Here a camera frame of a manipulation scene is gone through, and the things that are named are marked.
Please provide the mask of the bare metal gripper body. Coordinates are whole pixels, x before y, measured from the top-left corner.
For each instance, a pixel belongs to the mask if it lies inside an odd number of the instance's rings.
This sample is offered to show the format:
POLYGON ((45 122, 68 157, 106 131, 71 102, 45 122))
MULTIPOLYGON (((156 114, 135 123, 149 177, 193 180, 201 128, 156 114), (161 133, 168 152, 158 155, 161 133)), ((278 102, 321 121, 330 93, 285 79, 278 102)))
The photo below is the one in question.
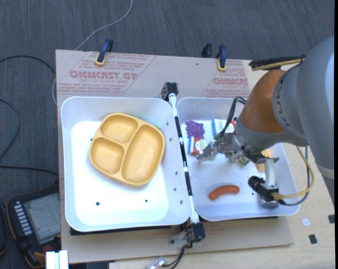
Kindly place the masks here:
POLYGON ((216 146, 218 152, 224 154, 228 158, 228 153, 237 152, 242 154, 242 159, 240 162, 259 162, 263 159, 263 154, 260 150, 251 145, 241 143, 239 139, 240 136, 237 136, 234 133, 224 133, 223 135, 218 135, 216 139, 216 146))

